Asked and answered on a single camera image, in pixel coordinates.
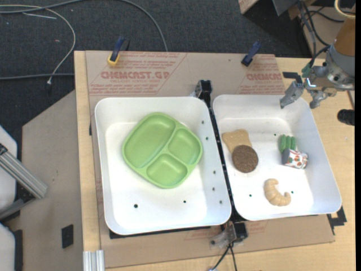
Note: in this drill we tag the green beans bundle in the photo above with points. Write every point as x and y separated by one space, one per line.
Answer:
286 143

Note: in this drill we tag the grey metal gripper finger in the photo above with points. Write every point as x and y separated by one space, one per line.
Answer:
292 95
318 98

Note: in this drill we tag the green divided plate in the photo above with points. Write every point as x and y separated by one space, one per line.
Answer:
152 143

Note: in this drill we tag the brown cardboard board red print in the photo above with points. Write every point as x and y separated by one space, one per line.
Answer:
146 72

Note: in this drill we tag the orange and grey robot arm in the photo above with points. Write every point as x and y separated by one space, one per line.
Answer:
346 35

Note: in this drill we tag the brown round biscuit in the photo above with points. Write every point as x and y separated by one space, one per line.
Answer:
244 159

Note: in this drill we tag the tan bread slice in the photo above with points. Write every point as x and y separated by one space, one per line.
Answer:
235 138

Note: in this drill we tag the white can red print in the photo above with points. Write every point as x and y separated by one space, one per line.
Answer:
297 159

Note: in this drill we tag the white plastic tray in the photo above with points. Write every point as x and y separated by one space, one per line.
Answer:
158 207
268 114

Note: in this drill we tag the cream croissant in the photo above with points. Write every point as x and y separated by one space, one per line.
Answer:
275 195

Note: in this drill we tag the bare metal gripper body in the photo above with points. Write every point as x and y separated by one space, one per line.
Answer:
320 80

